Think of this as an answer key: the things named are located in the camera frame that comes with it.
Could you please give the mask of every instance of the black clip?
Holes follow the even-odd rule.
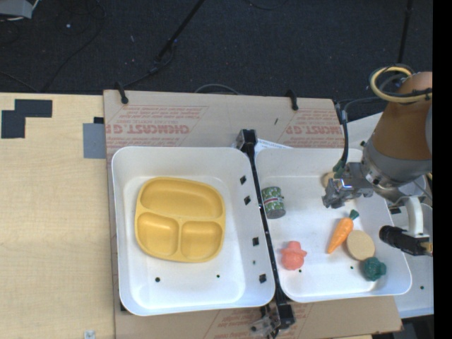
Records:
[[[298,110],[298,105],[297,105],[297,96],[295,95],[295,93],[293,92],[292,89],[289,89],[286,93],[285,93],[285,97],[290,98],[290,101],[292,102],[292,109],[297,111]]]
[[[114,84],[114,89],[119,91],[119,94],[121,95],[121,103],[123,105],[126,105],[127,103],[129,103],[129,99],[128,99],[128,97],[126,97],[126,92],[124,92],[124,87],[120,82],[116,82]]]

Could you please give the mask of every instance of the yellow plate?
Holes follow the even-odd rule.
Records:
[[[216,257],[225,237],[225,203],[208,184],[156,177],[140,189],[135,236],[151,256],[199,263]]]

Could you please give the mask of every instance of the white tray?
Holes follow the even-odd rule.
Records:
[[[330,172],[342,155],[341,149],[293,148],[265,149],[256,155],[256,169],[261,188],[279,186],[284,196],[286,214],[268,220],[268,229],[283,292],[296,302],[379,295],[401,295],[411,286],[412,278],[400,249],[379,239],[384,225],[393,225],[385,200],[374,194],[351,200],[337,209],[322,202],[325,190],[323,174]],[[362,152],[350,150],[349,162],[359,162]],[[355,209],[355,229],[365,231],[374,240],[375,256],[386,264],[386,275],[377,281],[366,280],[359,261],[347,252],[345,244],[332,254],[326,253],[338,219]],[[299,241],[307,251],[301,272],[286,270],[280,263],[280,250],[291,240]]]
[[[244,153],[234,148],[125,147],[112,159],[112,176],[119,296],[128,311],[150,316],[260,307],[272,300],[273,270],[251,165]],[[221,193],[225,239],[214,259],[179,263],[140,249],[134,232],[136,199],[141,186],[158,176],[197,180]]]

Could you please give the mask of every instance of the cardboard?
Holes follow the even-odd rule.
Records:
[[[126,91],[126,96],[129,103],[123,105],[118,91],[104,91],[117,338],[252,338],[250,328],[261,316],[259,308],[151,317],[134,316],[121,310],[112,156],[128,145],[229,147],[241,129],[256,129],[258,138],[290,147],[341,148],[343,134],[332,101],[298,98],[299,109],[294,111],[286,97],[134,91]],[[279,338],[337,338],[402,328],[394,298],[390,296],[291,303],[291,306],[296,322],[279,332]]]

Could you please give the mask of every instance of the pink toy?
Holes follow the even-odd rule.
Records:
[[[308,254],[302,250],[302,246],[298,241],[289,241],[285,249],[281,249],[281,262],[288,270],[297,270],[304,263],[304,257]]]

